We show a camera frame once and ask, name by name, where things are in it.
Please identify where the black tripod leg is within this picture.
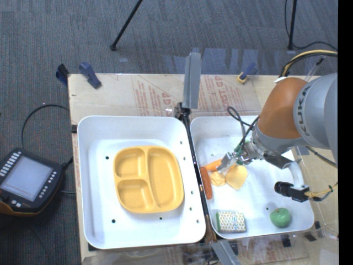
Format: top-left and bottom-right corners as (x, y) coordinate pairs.
(109, 0), (150, 51)

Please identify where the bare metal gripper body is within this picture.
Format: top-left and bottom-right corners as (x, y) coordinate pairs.
(232, 140), (266, 163)

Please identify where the yellow divided plate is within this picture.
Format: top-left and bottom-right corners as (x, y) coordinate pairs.
(113, 145), (185, 214)

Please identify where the white plastic tray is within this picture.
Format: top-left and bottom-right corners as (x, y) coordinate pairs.
(77, 115), (207, 250)
(189, 115), (315, 241)

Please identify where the green apple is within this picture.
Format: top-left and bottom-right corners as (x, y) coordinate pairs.
(269, 207), (292, 229)

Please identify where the green patterned packet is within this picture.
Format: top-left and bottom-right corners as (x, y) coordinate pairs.
(215, 210), (247, 234)

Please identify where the brown sausage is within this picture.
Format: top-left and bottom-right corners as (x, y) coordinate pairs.
(199, 166), (213, 200)

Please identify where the black cylinder on white bracket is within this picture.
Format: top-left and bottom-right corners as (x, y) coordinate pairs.
(274, 158), (311, 203)

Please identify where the orange carrot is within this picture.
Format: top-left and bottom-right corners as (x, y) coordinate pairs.
(204, 158), (223, 172)

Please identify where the brown cardboard board red print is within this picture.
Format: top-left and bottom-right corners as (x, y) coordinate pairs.
(67, 73), (339, 265)

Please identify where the yellow cheese slice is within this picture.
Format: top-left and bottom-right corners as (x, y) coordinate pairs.
(224, 163), (249, 191)

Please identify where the black stand pole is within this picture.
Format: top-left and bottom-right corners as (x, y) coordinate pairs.
(286, 0), (301, 51)

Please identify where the black block with thin wires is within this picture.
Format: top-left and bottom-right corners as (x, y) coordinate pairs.
(173, 102), (191, 119)

